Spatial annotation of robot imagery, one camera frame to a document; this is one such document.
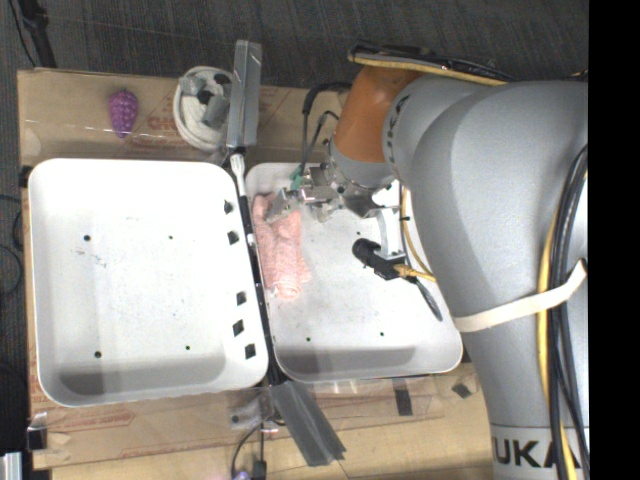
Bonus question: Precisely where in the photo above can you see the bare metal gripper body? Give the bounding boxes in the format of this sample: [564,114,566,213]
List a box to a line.
[298,163,382,219]

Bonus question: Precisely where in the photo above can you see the pink folded cloth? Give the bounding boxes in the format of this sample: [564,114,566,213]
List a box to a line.
[250,192,313,302]

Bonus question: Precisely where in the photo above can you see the thin black and white rod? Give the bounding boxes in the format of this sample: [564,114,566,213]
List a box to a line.
[229,153,277,385]

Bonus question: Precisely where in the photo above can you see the white plastic tray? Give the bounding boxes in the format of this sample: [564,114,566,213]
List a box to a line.
[27,157,270,409]
[244,161,464,385]

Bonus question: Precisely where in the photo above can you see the white round bowl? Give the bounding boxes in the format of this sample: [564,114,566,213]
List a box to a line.
[172,65,235,152]

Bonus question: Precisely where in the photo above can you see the purple grapes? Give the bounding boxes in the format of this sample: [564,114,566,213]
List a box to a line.
[108,87,140,140]

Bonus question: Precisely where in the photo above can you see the black cylinder on white bracket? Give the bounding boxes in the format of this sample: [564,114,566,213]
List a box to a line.
[351,206,409,282]

